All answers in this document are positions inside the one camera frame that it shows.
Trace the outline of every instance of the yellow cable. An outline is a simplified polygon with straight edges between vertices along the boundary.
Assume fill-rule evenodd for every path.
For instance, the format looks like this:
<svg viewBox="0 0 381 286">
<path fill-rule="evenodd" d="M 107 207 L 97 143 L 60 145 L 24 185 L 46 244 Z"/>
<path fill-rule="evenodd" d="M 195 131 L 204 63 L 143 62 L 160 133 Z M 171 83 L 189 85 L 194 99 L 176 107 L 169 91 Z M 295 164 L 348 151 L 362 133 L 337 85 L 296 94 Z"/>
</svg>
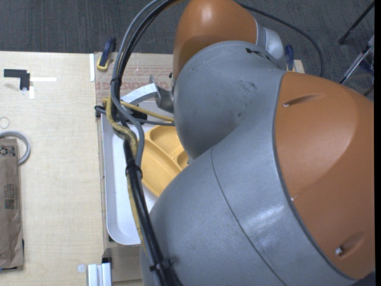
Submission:
<svg viewBox="0 0 381 286">
<path fill-rule="evenodd" d="M 135 133 L 129 129 L 128 127 L 124 127 L 117 122 L 114 121 L 112 115 L 111 115 L 111 97 L 104 98 L 102 99 L 103 106 L 106 107 L 106 117 L 110 125 L 117 131 L 122 133 L 123 135 L 127 136 L 130 145 L 131 145 L 131 150 L 134 156 L 136 156 L 136 152 L 138 150 L 138 139 L 135 135 Z M 129 192 L 129 199 L 130 199 L 130 205 L 131 205 L 131 211 L 132 211 L 132 216 L 133 220 L 135 221 L 135 226 L 136 230 L 138 230 L 140 242 L 142 244 L 142 247 L 146 253 L 146 248 L 145 248 L 145 243 L 142 235 L 142 230 L 140 228 L 140 221 L 139 221 L 139 215 L 138 215 L 138 210 L 136 208 L 135 200 L 133 199 L 132 195 L 132 188 L 131 188 L 131 183 L 129 177 L 127 177 L 127 189 Z"/>
<path fill-rule="evenodd" d="M 151 117 L 156 117 L 156 118 L 161 119 L 161 120 L 165 120 L 165 121 L 169 121 L 169 122 L 174 122 L 174 119 L 172 117 L 167 117 L 167 116 L 163 116 L 163 115 L 158 114 L 158 113 L 154 113 L 153 111 L 150 111 L 150 110 L 144 109 L 142 107 L 130 104 L 128 102 L 121 101 L 120 104 L 125 106 L 125 107 L 127 107 L 127 108 L 129 108 L 129 109 L 136 110 L 138 112 L 148 114 Z"/>
</svg>

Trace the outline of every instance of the black cable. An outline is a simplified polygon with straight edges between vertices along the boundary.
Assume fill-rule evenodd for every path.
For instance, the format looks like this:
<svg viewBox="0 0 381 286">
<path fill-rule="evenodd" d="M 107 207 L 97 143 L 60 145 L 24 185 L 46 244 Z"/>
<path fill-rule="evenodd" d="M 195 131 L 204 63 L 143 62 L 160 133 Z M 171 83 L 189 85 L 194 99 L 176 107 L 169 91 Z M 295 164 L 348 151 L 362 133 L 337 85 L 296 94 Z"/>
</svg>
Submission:
<svg viewBox="0 0 381 286">
<path fill-rule="evenodd" d="M 127 119 L 131 121 L 138 129 L 139 132 L 139 143 L 138 143 L 138 151 L 136 155 L 136 165 L 135 160 L 132 156 L 132 152 L 130 149 L 129 141 L 127 139 L 124 140 L 124 153 L 126 156 L 127 169 L 130 179 L 130 184 L 132 187 L 133 198 L 136 204 L 136 208 L 138 210 L 139 220 L 142 225 L 142 233 L 147 244 L 147 252 L 148 257 L 151 263 L 151 270 L 157 273 L 157 277 L 160 280 L 161 285 L 179 285 L 180 282 L 177 279 L 177 276 L 171 267 L 171 263 L 169 260 L 165 260 L 160 246 L 157 243 L 157 239 L 155 237 L 155 233 L 152 228 L 151 220 L 149 218 L 149 213 L 145 204 L 145 197 L 142 190 L 142 185 L 140 183 L 140 179 L 136 172 L 136 169 L 139 169 L 140 161 L 138 160 L 138 156 L 142 155 L 143 147 L 144 147 L 144 132 L 139 123 L 140 120 L 132 117 L 130 113 L 120 104 L 120 86 L 121 86 L 121 78 L 124 73 L 124 69 L 126 68 L 127 62 L 130 58 L 132 51 L 134 50 L 138 40 L 144 34 L 145 30 L 149 27 L 152 21 L 169 5 L 176 2 L 178 0 L 165 0 L 160 3 L 153 11 L 151 11 L 142 22 L 138 25 L 135 32 L 129 38 L 128 44 L 126 45 L 126 39 L 128 38 L 128 31 L 133 23 L 136 21 L 136 17 L 133 20 L 133 23 L 130 25 L 129 29 L 126 32 L 126 35 L 123 39 L 123 43 L 121 44 L 121 50 L 118 53 L 117 59 L 115 61 L 113 79 L 111 80 L 111 99 L 112 99 L 112 111 L 114 111 L 114 116 L 116 114 L 119 115 L 120 120 L 124 121 Z"/>
<path fill-rule="evenodd" d="M 138 119 L 135 118 L 139 123 L 143 124 L 152 124 L 152 125 L 160 125 L 160 126 L 174 126 L 174 123 L 165 123 L 165 122 L 157 122 L 157 121 L 152 121 L 152 120 L 144 120 L 144 119 Z"/>
<path fill-rule="evenodd" d="M 150 249 L 154 259 L 155 266 L 154 268 L 151 268 L 151 270 L 156 271 L 161 285 L 171 285 L 172 278 L 170 275 L 172 275 L 173 273 L 168 271 L 170 268 L 170 261 L 165 260 L 163 254 L 161 253 L 161 250 L 157 249 L 159 245 L 156 239 L 154 229 L 152 227 L 151 220 L 149 219 L 149 213 L 142 191 L 142 185 L 138 176 L 138 171 L 140 171 L 140 167 L 138 167 L 135 163 L 130 147 L 130 141 L 128 141 L 128 139 L 124 139 L 123 141 L 123 150 L 127 164 L 126 176 L 130 179 L 132 195 L 135 200 L 136 209 L 138 211 L 139 221 L 141 227 L 145 231 L 146 238 L 149 238 L 149 240 L 146 241 L 149 247 L 146 248 Z"/>
<path fill-rule="evenodd" d="M 248 5 L 245 5 L 245 4 L 242 4 L 242 3 L 239 3 L 239 2 L 237 2 L 237 3 L 238 3 L 240 6 L 246 8 L 247 10 L 253 11 L 253 12 L 255 12 L 255 13 L 259 13 L 259 14 L 261 14 L 261 15 L 263 15 L 263 16 L 266 16 L 266 17 L 268 17 L 268 18 L 270 18 L 270 19 L 273 19 L 273 20 L 275 20 L 275 21 L 278 21 L 279 23 L 282 23 L 282 24 L 284 24 L 285 26 L 290 27 L 291 29 L 297 31 L 298 33 L 300 33 L 301 35 L 303 35 L 304 37 L 306 37 L 306 38 L 307 38 L 307 39 L 314 45 L 314 47 L 315 47 L 315 49 L 316 49 L 316 51 L 317 51 L 317 53 L 318 53 L 318 55 L 319 55 L 319 59 L 320 59 L 320 74 L 319 74 L 319 76 L 320 76 L 320 77 L 323 77 L 323 75 L 324 75 L 324 60 L 323 60 L 323 53 L 321 52 L 319 46 L 318 46 L 317 43 L 312 39 L 312 37 L 311 37 L 310 35 L 306 34 L 305 32 L 303 32 L 303 31 L 302 31 L 301 29 L 299 29 L 298 27 L 293 26 L 292 24 L 290 24 L 290 23 L 288 23 L 288 22 L 285 22 L 284 20 L 279 19 L 279 18 L 277 18 L 277 17 L 275 17 L 275 16 L 273 16 L 273 15 L 267 14 L 267 13 L 265 13 L 264 11 L 260 11 L 260 10 L 258 10 L 258 9 L 256 9 L 256 8 L 254 8 L 254 7 L 250 7 L 250 6 L 248 6 Z"/>
<path fill-rule="evenodd" d="M 106 109 L 103 106 L 95 106 L 95 117 L 100 117 L 101 114 L 106 114 Z"/>
</svg>

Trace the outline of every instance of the black clip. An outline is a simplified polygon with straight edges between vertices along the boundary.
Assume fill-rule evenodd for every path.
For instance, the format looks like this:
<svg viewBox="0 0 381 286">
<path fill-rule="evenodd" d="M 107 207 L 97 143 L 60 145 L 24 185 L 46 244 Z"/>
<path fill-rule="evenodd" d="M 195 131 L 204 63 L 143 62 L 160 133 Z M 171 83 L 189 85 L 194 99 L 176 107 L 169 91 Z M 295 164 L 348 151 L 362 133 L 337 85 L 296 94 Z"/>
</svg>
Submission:
<svg viewBox="0 0 381 286">
<path fill-rule="evenodd" d="M 20 78 L 20 90 L 23 90 L 24 88 L 29 90 L 30 73 L 27 73 L 26 70 L 4 69 L 4 77 Z"/>
<path fill-rule="evenodd" d="M 149 267 L 150 271 L 166 270 L 172 266 L 173 262 L 170 259 L 164 259 L 160 263 L 156 263 Z"/>
<path fill-rule="evenodd" d="M 121 78 L 120 77 L 115 77 L 115 78 L 111 79 L 110 84 L 112 84 L 112 82 L 115 82 L 118 84 L 118 86 L 121 86 Z"/>
<path fill-rule="evenodd" d="M 135 161 L 134 160 L 129 160 L 129 162 L 127 163 L 127 166 L 126 166 L 126 176 L 128 175 L 129 173 L 129 167 L 132 166 L 135 170 L 137 170 L 138 172 L 140 172 L 140 178 L 143 179 L 143 172 L 142 172 L 142 169 L 135 164 Z"/>
</svg>

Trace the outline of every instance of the wooden board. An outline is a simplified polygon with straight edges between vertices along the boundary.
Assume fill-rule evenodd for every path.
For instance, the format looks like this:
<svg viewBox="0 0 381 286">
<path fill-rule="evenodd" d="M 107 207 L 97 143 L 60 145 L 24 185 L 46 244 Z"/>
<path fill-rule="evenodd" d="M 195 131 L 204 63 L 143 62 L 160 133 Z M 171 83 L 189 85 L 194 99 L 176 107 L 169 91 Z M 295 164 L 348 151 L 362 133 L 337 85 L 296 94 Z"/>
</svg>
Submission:
<svg viewBox="0 0 381 286">
<path fill-rule="evenodd" d="M 78 265 L 100 263 L 104 251 L 89 55 L 0 52 L 0 65 L 1 72 L 23 69 L 31 77 L 57 78 L 35 82 L 31 100 L 28 92 L 21 94 L 18 79 L 0 75 L 0 116 L 32 146 L 20 167 L 24 266 L 0 272 L 0 284 L 86 285 Z"/>
</svg>

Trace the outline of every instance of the gray carpet floor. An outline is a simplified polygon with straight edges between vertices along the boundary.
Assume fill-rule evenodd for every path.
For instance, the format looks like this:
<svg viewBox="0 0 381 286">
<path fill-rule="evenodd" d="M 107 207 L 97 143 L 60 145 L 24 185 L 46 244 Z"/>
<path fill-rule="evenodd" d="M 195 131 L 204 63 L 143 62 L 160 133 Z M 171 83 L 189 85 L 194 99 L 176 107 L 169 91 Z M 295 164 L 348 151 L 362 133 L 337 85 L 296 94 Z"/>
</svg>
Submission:
<svg viewBox="0 0 381 286">
<path fill-rule="evenodd" d="M 73 52 L 102 51 L 105 41 L 115 37 L 120 44 L 133 17 L 151 0 L 0 0 L 0 51 Z M 342 75 L 374 35 L 374 8 L 348 36 L 349 29 L 373 0 L 235 0 L 281 18 L 308 33 L 324 58 L 323 77 L 340 81 Z M 172 53 L 182 2 L 166 10 L 150 26 L 136 52 Z M 262 26 L 275 30 L 283 43 L 291 44 L 296 59 L 308 74 L 318 75 L 320 60 L 312 44 L 294 30 L 263 15 L 253 13 Z M 358 92 L 372 84 L 359 68 L 348 79 Z M 368 98 L 374 100 L 374 91 Z M 375 285 L 371 274 L 358 285 Z"/>
</svg>

